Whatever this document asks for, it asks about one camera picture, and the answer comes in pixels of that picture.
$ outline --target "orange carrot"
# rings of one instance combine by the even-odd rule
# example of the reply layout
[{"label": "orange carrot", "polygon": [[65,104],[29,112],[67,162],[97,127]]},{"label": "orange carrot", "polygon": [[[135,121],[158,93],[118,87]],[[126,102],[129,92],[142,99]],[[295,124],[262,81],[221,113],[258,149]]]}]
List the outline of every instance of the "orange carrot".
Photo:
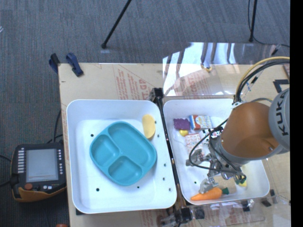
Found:
[{"label": "orange carrot", "polygon": [[198,193],[195,196],[192,196],[190,200],[208,200],[208,199],[218,199],[222,195],[222,190],[218,187],[214,187],[211,190],[208,190],[205,193]]}]

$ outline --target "table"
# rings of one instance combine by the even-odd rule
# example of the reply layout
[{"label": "table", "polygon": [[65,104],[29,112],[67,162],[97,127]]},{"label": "table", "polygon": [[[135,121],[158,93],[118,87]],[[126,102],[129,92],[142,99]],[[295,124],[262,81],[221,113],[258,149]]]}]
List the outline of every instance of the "table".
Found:
[{"label": "table", "polygon": [[[65,148],[65,164],[68,191],[68,204],[71,227],[109,227],[109,226],[149,226],[156,227],[157,220],[166,216],[165,210],[144,210],[116,212],[106,214],[77,214],[71,197],[71,173],[69,162],[68,129],[66,122],[66,108],[68,104],[76,99],[132,99],[146,100],[150,91],[155,87],[163,87],[163,75],[166,83],[168,77],[163,73],[162,64],[105,64],[105,63],[79,63],[84,74],[76,77],[71,70],[71,65],[61,63],[58,65],[62,127]],[[172,65],[172,71],[176,71],[179,65]],[[227,97],[231,97],[244,72],[250,65],[218,65],[213,66],[212,71],[198,70],[194,78],[203,78],[202,84],[199,82],[200,89],[209,89],[212,86],[229,92]],[[272,97],[276,92],[273,90],[273,81],[286,80],[287,75],[283,66],[271,67],[264,70],[262,80],[255,84],[254,94],[250,97]],[[190,77],[185,81],[192,82]],[[262,200],[252,200],[255,204],[254,210],[248,216],[242,210],[236,212],[233,208],[222,207],[220,210],[213,211],[210,206],[205,206],[205,218],[192,220],[184,226],[223,226],[238,224],[239,227],[254,226],[290,226],[290,155],[289,153],[275,155],[263,160],[270,188],[276,195],[270,195],[265,200],[271,204],[266,207]]]}]

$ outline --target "white tray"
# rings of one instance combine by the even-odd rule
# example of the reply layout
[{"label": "white tray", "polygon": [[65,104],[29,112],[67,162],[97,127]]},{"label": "white tray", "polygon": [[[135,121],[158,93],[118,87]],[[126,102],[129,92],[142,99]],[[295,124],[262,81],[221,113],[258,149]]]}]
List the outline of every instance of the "white tray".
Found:
[{"label": "white tray", "polygon": [[[267,195],[269,192],[269,181],[263,163],[261,160],[257,160],[250,161],[242,166],[242,171],[247,176],[247,187],[236,186],[236,193],[224,195],[216,200],[190,200],[192,196],[198,193],[200,183],[207,178],[206,174],[208,170],[185,165],[188,159],[188,151],[182,142],[182,136],[179,138],[176,137],[173,119],[187,118],[192,114],[209,115],[211,116],[212,125],[216,127],[229,117],[231,110],[231,99],[169,100],[164,104],[165,122],[176,163],[181,191],[183,197],[191,204],[201,205],[258,198]],[[209,166],[209,163],[204,162],[203,166]]]},{"label": "white tray", "polygon": [[[117,121],[130,123],[142,134],[142,117],[155,119],[154,166],[138,182],[120,186],[93,163],[89,147],[94,138]],[[147,100],[75,100],[67,107],[71,190],[75,207],[86,214],[165,209],[177,199],[168,147],[156,104]]]}]

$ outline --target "yellow cable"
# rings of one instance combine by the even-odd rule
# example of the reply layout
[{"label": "yellow cable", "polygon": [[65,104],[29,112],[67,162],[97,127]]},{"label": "yellow cable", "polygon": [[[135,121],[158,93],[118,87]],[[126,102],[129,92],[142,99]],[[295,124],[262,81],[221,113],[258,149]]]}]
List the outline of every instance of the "yellow cable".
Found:
[{"label": "yellow cable", "polygon": [[264,62],[267,62],[267,61],[272,61],[272,60],[279,60],[279,59],[286,59],[286,60],[290,60],[290,57],[287,57],[287,56],[276,56],[276,57],[269,57],[269,58],[265,58],[259,62],[257,62],[256,64],[252,65],[245,73],[244,75],[241,77],[238,85],[237,85],[237,89],[236,89],[236,92],[239,90],[239,87],[240,87],[240,84],[241,82],[244,80],[244,78],[249,74],[249,72],[254,69],[255,67],[257,67],[258,65],[264,63]]}]

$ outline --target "green object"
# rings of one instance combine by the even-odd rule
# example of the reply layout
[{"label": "green object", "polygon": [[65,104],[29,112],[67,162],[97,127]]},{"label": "green object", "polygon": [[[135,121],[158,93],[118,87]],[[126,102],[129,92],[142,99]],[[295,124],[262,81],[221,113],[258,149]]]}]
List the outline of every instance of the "green object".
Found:
[{"label": "green object", "polygon": [[222,189],[222,193],[223,193],[223,194],[229,194],[228,188],[227,188],[227,187],[226,187],[226,188],[223,188],[223,189]]}]

